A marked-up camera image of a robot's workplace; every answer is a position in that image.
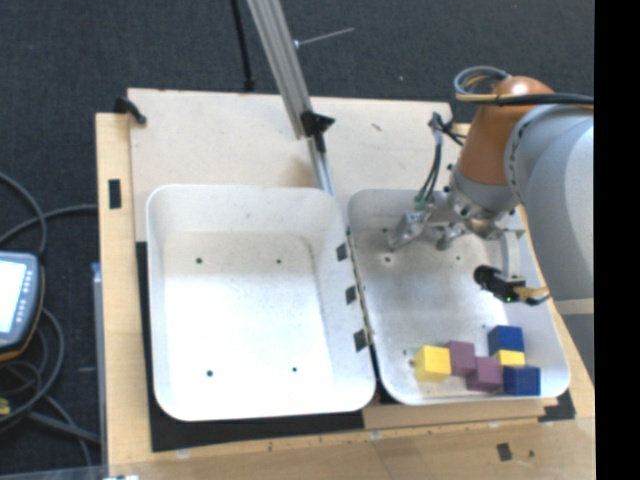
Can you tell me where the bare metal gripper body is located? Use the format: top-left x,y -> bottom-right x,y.
423,187 -> 526,243

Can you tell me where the white plastic tray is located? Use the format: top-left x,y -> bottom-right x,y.
145,183 -> 378,423
345,188 -> 572,407

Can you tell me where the blue cube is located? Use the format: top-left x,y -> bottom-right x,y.
486,324 -> 526,357
501,364 -> 542,398

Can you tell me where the purple cube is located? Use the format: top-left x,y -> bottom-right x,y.
465,355 -> 505,394
445,339 -> 478,377

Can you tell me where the yellow cube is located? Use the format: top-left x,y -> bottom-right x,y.
491,348 -> 527,368
413,344 -> 453,384

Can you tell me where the pale wood board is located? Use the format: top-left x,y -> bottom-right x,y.
126,87 -> 560,431

